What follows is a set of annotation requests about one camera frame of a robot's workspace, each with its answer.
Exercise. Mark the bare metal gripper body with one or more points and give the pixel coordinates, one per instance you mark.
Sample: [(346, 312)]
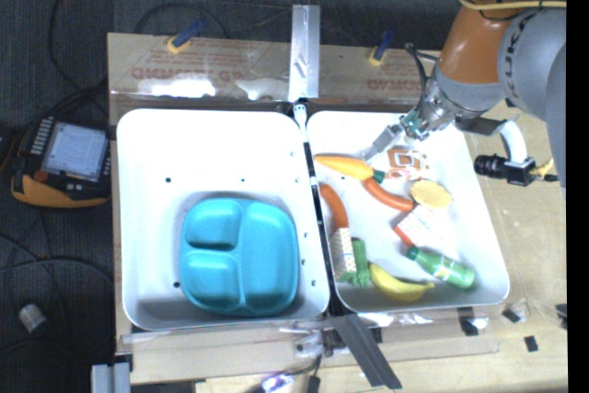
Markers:
[(432, 115)]

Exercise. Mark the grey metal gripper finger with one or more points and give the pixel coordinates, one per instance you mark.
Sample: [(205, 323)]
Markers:
[(383, 141)]

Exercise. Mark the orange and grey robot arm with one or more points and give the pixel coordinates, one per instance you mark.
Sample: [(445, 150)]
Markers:
[(478, 41)]

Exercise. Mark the white carton with orange print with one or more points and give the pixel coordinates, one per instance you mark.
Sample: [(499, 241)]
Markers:
[(405, 161)]

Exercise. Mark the yellow carrot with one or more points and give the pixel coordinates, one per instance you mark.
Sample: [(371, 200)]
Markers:
[(343, 165)]

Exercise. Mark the orange sausage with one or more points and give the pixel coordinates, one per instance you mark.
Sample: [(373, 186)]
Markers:
[(335, 204), (386, 196)]

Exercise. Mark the yellow biscuit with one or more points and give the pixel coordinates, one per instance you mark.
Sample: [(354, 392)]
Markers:
[(431, 194)]

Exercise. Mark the white and orange packet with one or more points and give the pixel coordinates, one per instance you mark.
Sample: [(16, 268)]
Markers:
[(416, 225)]

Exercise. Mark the white plastic tray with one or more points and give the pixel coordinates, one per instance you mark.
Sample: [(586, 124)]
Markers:
[(469, 216), (207, 152)]

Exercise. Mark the white carton with orange dots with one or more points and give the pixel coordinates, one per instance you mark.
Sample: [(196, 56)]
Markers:
[(343, 250)]

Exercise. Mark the green bottle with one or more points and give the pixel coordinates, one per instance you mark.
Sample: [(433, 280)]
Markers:
[(444, 268)]

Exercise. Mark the yellow banana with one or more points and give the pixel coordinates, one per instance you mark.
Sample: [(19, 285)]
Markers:
[(396, 286)]

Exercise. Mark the brown cardboard board red print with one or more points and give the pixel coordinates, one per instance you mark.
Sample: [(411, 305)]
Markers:
[(520, 244)]

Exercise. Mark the blue divided plate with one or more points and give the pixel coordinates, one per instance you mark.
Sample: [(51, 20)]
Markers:
[(239, 257)]

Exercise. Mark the grey metal can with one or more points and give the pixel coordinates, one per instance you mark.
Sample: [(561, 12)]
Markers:
[(32, 317)]

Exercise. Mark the black cylinder on white bracket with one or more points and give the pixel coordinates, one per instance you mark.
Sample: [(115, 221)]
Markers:
[(501, 165)]

